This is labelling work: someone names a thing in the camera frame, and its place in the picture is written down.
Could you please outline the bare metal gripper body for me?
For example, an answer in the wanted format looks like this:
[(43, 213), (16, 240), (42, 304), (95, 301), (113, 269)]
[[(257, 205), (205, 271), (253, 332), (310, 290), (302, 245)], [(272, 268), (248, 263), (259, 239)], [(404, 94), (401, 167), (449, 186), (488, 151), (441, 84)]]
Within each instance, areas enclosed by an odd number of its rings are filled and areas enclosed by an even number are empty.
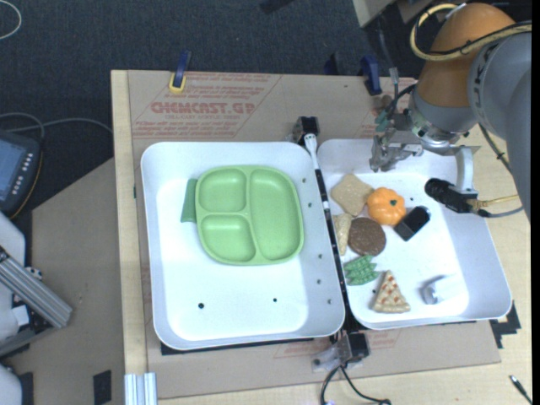
[(421, 114), (394, 114), (381, 137), (383, 159), (406, 159), (425, 150), (444, 154), (459, 138), (427, 121)]

